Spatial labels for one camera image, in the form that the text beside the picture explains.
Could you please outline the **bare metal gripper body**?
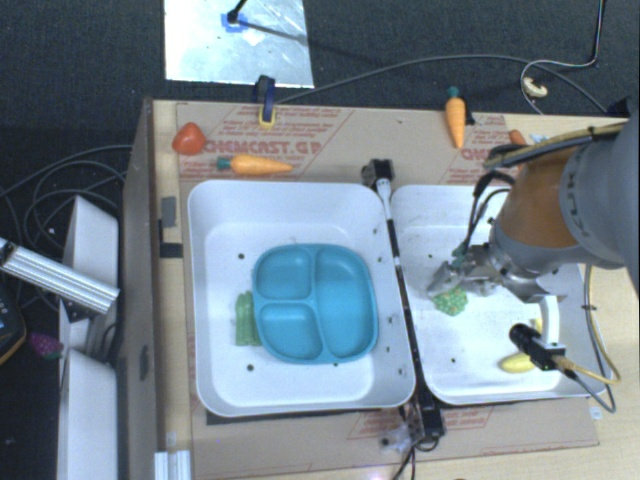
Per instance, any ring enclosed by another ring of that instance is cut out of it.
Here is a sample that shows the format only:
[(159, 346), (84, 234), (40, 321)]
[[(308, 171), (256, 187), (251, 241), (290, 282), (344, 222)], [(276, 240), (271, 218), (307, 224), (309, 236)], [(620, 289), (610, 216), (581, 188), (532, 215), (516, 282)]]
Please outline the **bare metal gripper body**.
[(549, 292), (539, 279), (568, 260), (568, 248), (548, 248), (515, 244), (459, 245), (452, 252), (452, 266), (467, 285), (469, 277), (500, 278), (502, 286), (523, 303), (539, 302)]

